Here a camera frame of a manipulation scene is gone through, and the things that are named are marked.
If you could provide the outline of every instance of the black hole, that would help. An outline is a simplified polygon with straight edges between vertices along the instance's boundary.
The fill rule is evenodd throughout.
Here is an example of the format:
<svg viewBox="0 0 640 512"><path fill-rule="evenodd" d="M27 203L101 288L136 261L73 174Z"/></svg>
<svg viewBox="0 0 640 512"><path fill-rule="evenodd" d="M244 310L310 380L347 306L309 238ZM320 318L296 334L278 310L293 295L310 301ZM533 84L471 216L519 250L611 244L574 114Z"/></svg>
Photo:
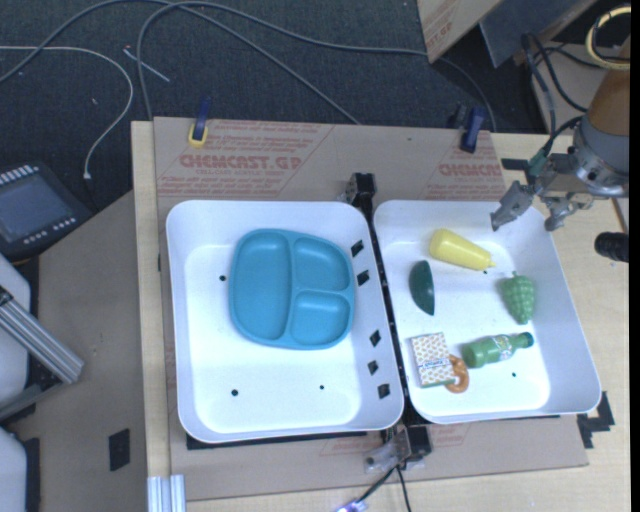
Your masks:
<svg viewBox="0 0 640 512"><path fill-rule="evenodd" d="M371 340L371 344L375 347L381 340L380 331L374 332L371 336L369 336Z"/></svg>
<svg viewBox="0 0 640 512"><path fill-rule="evenodd" d="M391 393L391 389L389 388L389 384L380 384L378 386L378 396L380 398L384 398L385 396Z"/></svg>
<svg viewBox="0 0 640 512"><path fill-rule="evenodd" d="M362 240L358 240L351 246L351 256L355 258L362 249L364 249L364 244L362 243Z"/></svg>
<svg viewBox="0 0 640 512"><path fill-rule="evenodd" d="M360 272L358 274L358 286L362 286L369 280L369 271L365 270L364 272Z"/></svg>

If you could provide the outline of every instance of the blue clamp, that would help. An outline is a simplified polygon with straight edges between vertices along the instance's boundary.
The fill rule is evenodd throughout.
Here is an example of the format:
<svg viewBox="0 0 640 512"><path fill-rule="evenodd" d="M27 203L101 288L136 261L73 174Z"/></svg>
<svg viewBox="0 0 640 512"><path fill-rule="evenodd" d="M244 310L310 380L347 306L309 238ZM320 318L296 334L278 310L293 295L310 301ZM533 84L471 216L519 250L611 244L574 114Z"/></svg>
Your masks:
<svg viewBox="0 0 640 512"><path fill-rule="evenodd" d="M211 103L211 96L204 96L202 100L200 100L198 117L189 129L189 144L194 148L201 148L207 141L207 135L209 134L207 118L209 117L209 110L211 110Z"/></svg>
<svg viewBox="0 0 640 512"><path fill-rule="evenodd" d="M467 117L466 131L460 140L460 149L467 153L475 153L476 142L478 142L478 133L485 119L489 116L487 109L484 107L473 107Z"/></svg>

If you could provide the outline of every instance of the blue divided plate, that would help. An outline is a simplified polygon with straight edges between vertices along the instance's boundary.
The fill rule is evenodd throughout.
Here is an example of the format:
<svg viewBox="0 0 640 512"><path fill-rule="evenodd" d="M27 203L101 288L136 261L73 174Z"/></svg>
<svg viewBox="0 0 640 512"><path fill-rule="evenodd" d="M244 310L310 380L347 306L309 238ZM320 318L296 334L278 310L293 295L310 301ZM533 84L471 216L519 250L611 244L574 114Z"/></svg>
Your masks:
<svg viewBox="0 0 640 512"><path fill-rule="evenodd" d="M303 350L331 347L351 330L354 301L351 262L333 242L258 229L236 246L231 319L252 341Z"/></svg>

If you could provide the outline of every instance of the wire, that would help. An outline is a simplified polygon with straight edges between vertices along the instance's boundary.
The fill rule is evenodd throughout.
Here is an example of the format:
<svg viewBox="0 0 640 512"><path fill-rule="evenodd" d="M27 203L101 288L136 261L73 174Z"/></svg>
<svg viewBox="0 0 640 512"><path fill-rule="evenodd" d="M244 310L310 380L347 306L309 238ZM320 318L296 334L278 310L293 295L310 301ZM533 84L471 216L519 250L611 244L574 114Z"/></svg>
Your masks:
<svg viewBox="0 0 640 512"><path fill-rule="evenodd" d="M72 25L73 23L75 23L76 21L81 19L82 17L84 17L84 16L86 16L86 15L88 15L88 14L90 14L90 13L92 13L92 12L102 8L102 7L108 7L108 6L116 5L116 4L120 4L120 3L131 3L132 1L139 1L139 2L142 2L142 3L150 3L150 4L161 4L161 5L165 5L167 7L176 5L176 4L170 3L169 1L166 1L166 0L107 0L105 2L94 4L94 5L86 8L86 9L84 9L83 11L80 11L79 13L75 14L74 16L72 16L67 21L65 21L62 25L60 25L57 29L55 29L51 34L49 34L49 36L47 36L45 38L45 40L42 43L40 43L40 45L35 47L34 50L29 55L27 55L27 57L25 57L21 62L19 62L16 66L14 66L12 69L7 71L5 74L0 76L0 84L2 82L4 82L5 80L9 79L15 73L17 73L25 65L27 65L53 39L55 39L58 35L60 35L60 33L62 33L70 25ZM350 46L350 45L341 45L341 44L336 44L336 43L329 43L329 42L325 42L325 41L318 41L318 40L312 39L310 37L306 37L306 36L303 36L303 35L300 35L300 34L296 34L295 32L291 32L291 31L286 30L284 28L278 27L278 26L273 25L273 24L271 24L271 23L269 23L267 21L261 20L259 18L256 18L255 16L252 16L252 15L247 14L247 13L243 13L243 12L238 11L236 9L233 9L231 7L227 7L227 6L219 5L219 4L214 4L214 3L206 3L206 4L203 3L203 5L206 6L206 7L212 7L212 8L216 8L216 9L222 10L222 11L229 12L231 14L238 15L238 16L244 18L244 19L253 21L254 23L258 23L258 24L263 25L263 26L265 26L267 28L270 28L272 30L280 32L281 34L284 34L284 35L287 35L289 37L298 39L300 41L305 41L307 43L315 44L317 46L323 46L323 47L326 47L326 48L333 48L333 49L337 49L337 50L356 51L356 52L362 52L362 53L390 53L390 54L404 54L404 55L416 55L416 56L421 56L421 57L428 57L428 54L426 52L422 52L422 51L418 51L418 50L410 50L410 49L405 49L405 48L358 47L358 46ZM187 9L183 5L180 5L178 8L181 9L181 10L190 12L191 14L195 14L195 15L201 17L201 18L209 20L209 18L207 16L204 16L201 13L198 13L196 11L192 11L190 9ZM459 66L457 66L453 62L451 62L451 61L449 61L447 59L444 59L444 58L440 58L439 61L441 61L441 62L451 66L452 68L456 69L459 73L463 74L463 76L465 76L465 78L467 78L467 80L469 80L469 82L473 85L473 87L476 89L477 93L482 98L482 101L485 103L485 106L487 107L487 111L489 112L489 116L491 118L492 129L495 131L497 129L495 116L493 114L493 111L491 109L491 105L490 105L489 101L487 100L486 96L482 92L482 89L478 86L478 84L464 70L462 70ZM297 79L301 79L302 78L297 74L294 74L293 76L296 77ZM314 90L314 92L316 92L316 93L319 93L319 91L317 89L313 88L313 87L312 87L312 90ZM325 101L329 100L323 94L320 93L320 95L321 95L321 97L323 97L323 99L325 99ZM345 114L347 117L350 117L346 112L342 112L342 113Z"/></svg>
<svg viewBox="0 0 640 512"><path fill-rule="evenodd" d="M380 480L378 480L377 482L375 482L371 487L369 487L362 496L360 496L356 501L364 501L366 500L369 496L371 496L374 492L376 492L380 486L385 483L387 480L389 480L389 477L393 474L393 472L396 470L396 466L392 467L389 471L387 471L384 476L382 476L382 478L380 478Z"/></svg>
<svg viewBox="0 0 640 512"><path fill-rule="evenodd" d="M555 112L555 106L553 103L553 98L551 97L551 92L549 91L549 87L547 86L547 83L544 81L544 78L542 78L542 75L540 74L540 71L536 67L535 62L533 60L531 46L529 45L529 36L527 34L522 34L520 38L520 42L525 52L527 64L529 65L529 72L535 77L536 81L538 82L538 85L540 86L540 89L542 90L545 100L547 102L547 109L549 110L549 124L550 124L549 132L554 133L556 131L556 112Z"/></svg>
<svg viewBox="0 0 640 512"><path fill-rule="evenodd" d="M559 46L545 46L544 50L547 53L547 55L551 55L552 53L559 53L560 55L567 57L568 59L574 62L577 62L578 64L582 64L583 66L587 66L590 68L600 68L600 66L598 66L597 64L594 64L593 62L589 62L588 60L581 59L580 57L577 57L573 53L565 50L563 46L565 46L566 44L567 43L562 43ZM536 60L536 65L539 65L540 62L542 62L542 57Z"/></svg>
<svg viewBox="0 0 640 512"><path fill-rule="evenodd" d="M402 495L404 496L404 504L407 506L407 512L411 512L411 504L409 503L409 493L407 492L407 484L404 482L404 476L402 476L402 470L400 466L396 466L398 470L398 478L400 478L400 484L402 485Z"/></svg>
<svg viewBox="0 0 640 512"><path fill-rule="evenodd" d="M175 3L175 4L168 4L165 7L162 7L161 9L158 9L155 13L153 13L151 16L149 16L149 18L147 18L147 20L145 21L144 25L142 26L142 29L139 32L138 35L138 43L136 45L136 58L138 59L138 76L140 77L140 85L141 85L141 89L142 89L142 96L144 99L144 104L145 104L145 108L147 111L147 117L149 118L149 120L153 119L153 114L151 111L151 104L149 102L149 94L147 92L147 88L146 88L146 84L144 81L144 74L142 72L142 41L144 39L145 33L149 27L149 25L159 16L162 16L163 14L165 14L166 12L172 10L172 9L176 9L176 8L182 8L182 7L186 7L186 6L191 6L191 7L218 7L214 4L210 4L208 2L199 2L199 1L187 1L187 2L179 2L179 3ZM299 80L300 82L302 82L304 85L306 85L307 87L309 87L312 91L314 91L316 94L318 94L322 99L324 99L327 103L329 103L330 105L332 105L336 110L338 110L340 113L342 113L346 118L348 118L351 122L353 122L354 124L360 124L360 122L353 117L351 114L349 114L346 110L344 110L342 107L340 107L337 103L335 103L331 98L329 98L327 95L325 95L322 91L320 91L316 86L314 86L312 83L310 83L308 80L306 80L304 77L302 77L301 75L299 75L298 73L296 73L293 69L291 69L289 66L287 66L286 64L284 64L283 62L281 62L280 60L278 60L276 57L274 57L273 55L271 55L269 52L267 52L266 50L264 50L263 48L261 48L260 46L256 45L255 43L253 43L252 41L250 41L249 39L247 39L246 37L244 37L242 34L240 34L239 32L236 32L235 30L227 27L226 25L220 23L217 20L214 20L213 18L210 18L209 16L205 16L202 13L199 13L197 11L193 11L190 9L186 9L186 12L188 12L189 14L193 14L194 16L197 16L199 18L202 18L206 21L208 21L209 23L214 24L215 26L217 26L218 28L224 30L225 32L231 34L232 36L234 36L235 38L239 39L240 41L242 41L243 43L249 45L251 48L253 48L254 50L256 50L258 53L262 54L263 56L267 57L269 60L271 60L273 63L277 64L280 68L282 68L283 70L285 70L287 73L289 73L290 75L292 75L293 77L295 77L297 80Z"/></svg>
<svg viewBox="0 0 640 512"><path fill-rule="evenodd" d="M256 18L255 16L252 16L250 14L247 14L247 13L232 9L230 7L227 7L227 6L213 4L213 3L209 3L209 2L199 2L199 1L178 2L178 3L175 3L175 4L167 5L167 6L163 7L162 9L159 9L158 11L156 11L153 15L151 15L147 19L147 21L145 22L145 25L143 26L142 30L140 31L140 34L139 34L139 37L138 37L138 46L137 46L138 73L139 73L139 75L141 77L141 79L140 79L141 85L142 85L141 89L142 89L142 95L143 95L144 102L145 102L145 108L147 110L147 117L150 118L150 119L152 118L151 106L149 104L148 93L147 93L147 90L146 90L146 84L144 82L144 77L143 77L143 74L142 74L142 69L141 69L142 65L140 64L140 62L141 62L140 50L141 50L142 39L144 38L144 34L145 34L146 30L148 29L148 26L157 17L161 16L165 12L168 12L169 10L180 8L180 9L184 10L185 12L189 12L190 14L193 14L195 16L198 16L199 18L202 18L202 19L210 22L210 23L213 23L218 28L221 28L222 30L224 30L227 33L233 35L234 37L236 37L237 39L241 40L245 44L251 46L254 50L258 51L263 56L267 57L269 60L271 60L272 62L274 62L275 64L280 66L282 69L284 69L287 73L291 74L296 79L301 81L304 85L306 85L311 90L313 90L322 99L324 99L327 103L332 105L336 110L341 112L345 117L350 119L353 123L360 124L359 121L357 121L351 114L346 112L342 107L338 106L333 100L328 98L319 89L317 89L315 86L313 86L306 79L301 77L298 73L293 71L291 68L286 66L284 63L280 62L273 55L269 54L266 50L264 50L263 48L257 46L256 44L254 44L253 42L251 42L248 39L246 39L244 36L242 36L237 31L229 28L228 26L220 23L219 21L214 20L214 19L212 19L212 18L210 18L208 16L205 16L204 14L202 14L200 12L193 11L191 9L185 9L185 7L187 7L187 6L192 6L192 7L211 7L211 8L215 8L215 9L220 9L220 10L229 12L231 14L235 14L235 15L237 15L237 16L239 16L241 18L244 18L246 20L249 20L249 21L252 21L254 23L257 23L259 25L262 25L262 26L264 26L266 28L274 30L274 31L276 31L276 32L278 32L280 34L286 35L286 36L291 37L293 39L296 39L298 41L302 41L302 42L313 44L313 45L320 46L320 47L331 48L331 49L334 49L334 50L351 51L351 52L359 52L359 53L399 54L399 55L413 55L413 56L428 57L428 54L426 52L420 52L420 51L417 51L417 50L410 50L410 49L404 49L404 48L379 48L379 47L367 47L367 46L351 46L351 45L330 43L330 42L326 42L326 41L319 41L317 39L313 39L311 37L307 37L307 36L292 32L290 30L284 29L282 27L279 27L277 25L274 25L272 23L264 21L264 20L262 20L260 18ZM484 102L485 106L487 107L487 111L488 111L489 116L491 118L492 130L495 131L496 130L496 126L497 126L496 125L496 120L495 120L495 115L493 113L493 110L491 109L490 102L488 101L487 97L483 93L483 91L480 88L480 86L473 80L473 78L471 78L471 76L469 76L468 73L466 73L458 65L456 65L453 62L451 62L449 60L446 60L446 59L440 59L440 60L442 60L442 62L444 62L445 64L451 66L452 68L457 70L459 73L461 73L473 85L473 87L475 88L476 92L478 92L478 94L482 98L482 101Z"/></svg>
<svg viewBox="0 0 640 512"><path fill-rule="evenodd" d="M38 48L37 46L0 46L0 50L18 50L18 51L35 50L37 48ZM127 112L131 108L131 103L133 102L133 82L131 81L131 78L129 77L127 72L123 69L123 67L120 64L118 64L113 59L107 57L106 55L95 52L93 50L89 50L87 48L78 48L75 46L48 46L46 48L40 48L40 50L80 52L80 53L86 53L88 55L93 55L95 57L99 57L100 59L105 60L109 64L115 66L118 69L118 71L120 71L122 76L125 78L129 86L129 97L127 99L126 105L122 109L122 112L118 115L118 117L116 117L116 119L106 128L105 131L102 132L102 134L91 145L91 148L89 148L87 156L85 157L83 178L86 181L89 181L92 179L91 173L89 171L89 162L91 160L91 157L93 156L93 153L95 152L98 145L104 140L104 138L118 125L118 123L120 123L120 121L122 121L124 116L127 115Z"/></svg>
<svg viewBox="0 0 640 512"><path fill-rule="evenodd" d="M569 105L571 105L573 108L575 108L576 110L580 112L586 112L587 109L582 105L578 105L575 101L573 101L569 97L569 95L565 92L565 90L562 88L562 85L560 85L560 81L558 80L558 75L556 75L556 71L553 67L553 64L551 63L551 59L549 59L549 55L545 51L543 44L540 42L540 39L538 39L538 37L533 33L529 33L529 36L533 39L533 41L536 43L536 45L540 49L542 60L544 60L544 63L547 65L547 69L549 70L549 76L551 77L553 84L556 86L556 90L558 91L560 96L562 96L562 99L566 101Z"/></svg>
<svg viewBox="0 0 640 512"><path fill-rule="evenodd" d="M629 71L631 59L626 57L605 57L596 46L596 35L606 23L618 16L631 14L631 4L622 4L599 16L587 32L584 45L591 59L600 67L616 71Z"/></svg>
<svg viewBox="0 0 640 512"><path fill-rule="evenodd" d="M558 138L558 135L569 128L575 128L576 125L582 120L582 117L583 116L576 116L572 119L569 119L568 121L560 125L560 127L551 134L549 140L547 140L545 145L542 146L542 150L544 151L545 156L548 156L551 152L551 147L553 146L554 141Z"/></svg>

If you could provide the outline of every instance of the green bottle cap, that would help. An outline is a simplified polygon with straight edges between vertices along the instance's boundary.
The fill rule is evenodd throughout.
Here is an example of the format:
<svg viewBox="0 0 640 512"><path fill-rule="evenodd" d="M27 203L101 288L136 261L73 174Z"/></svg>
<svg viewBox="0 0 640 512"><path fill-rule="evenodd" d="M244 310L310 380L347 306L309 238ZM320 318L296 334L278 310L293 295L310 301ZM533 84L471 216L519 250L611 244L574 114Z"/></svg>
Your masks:
<svg viewBox="0 0 640 512"><path fill-rule="evenodd" d="M533 345L533 335L530 332L523 332L518 335L518 338L524 338L525 344L523 348L529 348Z"/></svg>

